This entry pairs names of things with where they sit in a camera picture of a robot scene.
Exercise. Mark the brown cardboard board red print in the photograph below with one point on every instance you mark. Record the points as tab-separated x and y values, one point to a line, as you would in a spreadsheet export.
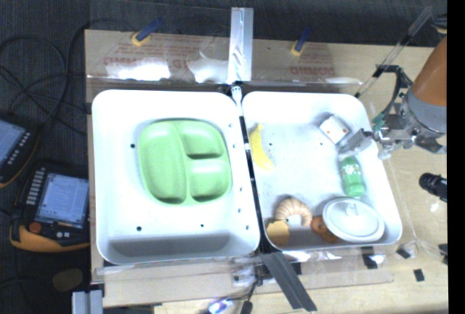
203	51

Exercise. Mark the white plastic tray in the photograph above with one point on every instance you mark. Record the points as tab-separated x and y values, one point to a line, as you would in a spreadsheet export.
120	167
305	174

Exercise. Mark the white bowl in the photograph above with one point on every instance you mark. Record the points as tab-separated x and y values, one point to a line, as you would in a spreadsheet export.
354	221

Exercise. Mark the green bottle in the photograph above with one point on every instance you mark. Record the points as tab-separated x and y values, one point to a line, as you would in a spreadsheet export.
351	174

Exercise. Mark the green divided plate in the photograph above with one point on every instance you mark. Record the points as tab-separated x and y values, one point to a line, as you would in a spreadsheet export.
163	163

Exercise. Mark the yellow banana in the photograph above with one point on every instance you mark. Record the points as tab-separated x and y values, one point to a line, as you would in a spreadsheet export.
258	149

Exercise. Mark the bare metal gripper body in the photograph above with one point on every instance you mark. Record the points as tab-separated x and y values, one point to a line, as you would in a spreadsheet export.
403	132

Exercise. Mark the brown croissant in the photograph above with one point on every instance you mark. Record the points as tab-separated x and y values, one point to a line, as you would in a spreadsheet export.
292	207

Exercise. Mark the orange doughnut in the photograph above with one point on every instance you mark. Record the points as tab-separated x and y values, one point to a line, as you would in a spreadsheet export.
318	225

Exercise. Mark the yellow biscuit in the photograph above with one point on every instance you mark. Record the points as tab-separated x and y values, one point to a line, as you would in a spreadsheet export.
278	232

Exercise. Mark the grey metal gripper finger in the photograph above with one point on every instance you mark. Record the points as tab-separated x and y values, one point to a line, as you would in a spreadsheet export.
385	153
354	141

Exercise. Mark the black cylinder on white bracket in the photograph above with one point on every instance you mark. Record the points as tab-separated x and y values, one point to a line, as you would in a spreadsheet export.
434	183

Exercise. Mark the thin black and white rod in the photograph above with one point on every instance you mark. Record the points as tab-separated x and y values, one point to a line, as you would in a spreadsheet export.
250	167

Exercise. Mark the white carton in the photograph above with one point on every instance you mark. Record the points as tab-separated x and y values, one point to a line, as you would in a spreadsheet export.
332	127

